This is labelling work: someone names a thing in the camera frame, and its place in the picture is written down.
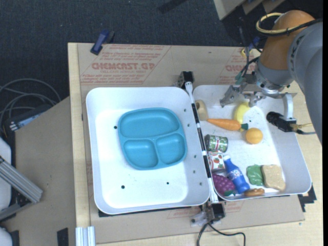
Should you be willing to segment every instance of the blue divided plate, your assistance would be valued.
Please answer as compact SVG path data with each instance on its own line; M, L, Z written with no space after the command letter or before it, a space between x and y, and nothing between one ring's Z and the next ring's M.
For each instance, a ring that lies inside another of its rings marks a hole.
M125 159L139 170L173 166L187 154L181 122L166 108L145 108L123 114L118 121L118 136Z

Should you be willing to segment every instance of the orange carrot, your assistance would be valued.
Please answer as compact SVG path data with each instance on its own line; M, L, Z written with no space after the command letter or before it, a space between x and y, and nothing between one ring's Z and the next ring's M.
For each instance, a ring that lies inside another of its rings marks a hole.
M239 130L241 128L246 129L248 128L248 124L240 124L235 119L227 119L227 118L209 118L207 122L214 124L220 128L227 129L227 130Z

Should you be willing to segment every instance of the blue clamp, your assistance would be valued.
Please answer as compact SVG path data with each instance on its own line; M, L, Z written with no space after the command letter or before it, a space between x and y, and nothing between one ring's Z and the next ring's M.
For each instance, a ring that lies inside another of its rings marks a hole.
M109 31L107 29L102 30L102 32L100 33L97 42L93 45L93 47L91 48L90 52L98 55L100 53L100 51L103 49L103 47L101 46L108 38L109 36ZM114 32L111 32L111 39L114 36Z

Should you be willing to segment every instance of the bottle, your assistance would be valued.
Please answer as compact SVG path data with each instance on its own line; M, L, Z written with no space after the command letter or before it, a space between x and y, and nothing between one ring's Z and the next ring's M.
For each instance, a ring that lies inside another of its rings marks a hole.
M242 174L239 167L234 165L231 162L231 158L229 155L223 156L223 161L225 165L225 169L227 171L228 179L232 180L234 183L236 190L239 194L250 189L250 185L246 182L244 175Z

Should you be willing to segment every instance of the banana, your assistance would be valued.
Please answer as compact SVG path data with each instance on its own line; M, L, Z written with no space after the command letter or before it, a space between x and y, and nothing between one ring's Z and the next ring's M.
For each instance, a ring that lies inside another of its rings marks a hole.
M234 119L237 120L240 124L243 124L244 114L251 109L248 105L248 102L242 102L238 105L234 112Z

